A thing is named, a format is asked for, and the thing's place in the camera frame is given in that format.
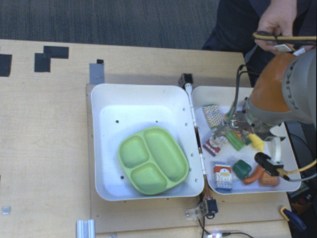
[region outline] yellow corn toy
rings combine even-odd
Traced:
[[[258,136],[256,136],[255,134],[250,133],[248,135],[248,138],[251,140],[252,145],[254,148],[256,148],[257,150],[263,152],[264,149],[264,141],[262,139],[260,139]]]

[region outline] wooden tabletop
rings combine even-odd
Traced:
[[[35,72],[35,53],[45,53],[44,46],[69,47],[69,57],[52,58],[50,72]],[[104,61],[109,83],[175,85],[182,73],[192,73],[194,86],[234,86],[236,69],[244,62],[239,53],[13,40],[0,40],[0,55],[12,55],[10,76],[0,77],[0,207],[11,207],[10,214],[0,215],[0,236],[10,238],[75,237],[76,221],[92,217],[86,101],[90,63]],[[246,77],[241,85],[249,86]],[[280,206],[289,207],[286,193],[249,197],[250,204],[236,196],[225,205],[221,196],[215,197],[222,222],[226,214],[239,216],[249,205],[250,211],[243,213],[243,223],[208,221],[209,231],[291,237],[278,213]],[[201,228],[193,222],[116,233],[119,238],[196,238]]]

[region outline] green divided plate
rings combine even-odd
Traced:
[[[133,186],[145,195],[155,195],[178,185],[189,171],[182,149],[166,129],[158,126],[124,139],[118,157]]]

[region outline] person's arm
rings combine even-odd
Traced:
[[[292,36],[296,14],[297,0],[271,0],[270,5],[260,18],[257,31]],[[255,42],[265,51],[277,52],[273,43],[262,40]]]

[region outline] yellow cable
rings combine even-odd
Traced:
[[[263,35],[258,32],[254,32],[253,37],[264,41],[317,41],[317,36],[273,36]]]
[[[299,173],[299,172],[305,171],[307,169],[310,169],[312,166],[316,165],[316,163],[317,163],[317,159],[314,160],[313,162],[311,162],[310,164],[308,164],[307,166],[305,166],[303,168],[300,168],[300,169],[297,169],[297,170],[286,171],[284,169],[277,169],[277,171],[278,171],[278,173],[281,176],[287,176],[287,175],[291,175],[291,174],[294,174],[294,173]]]

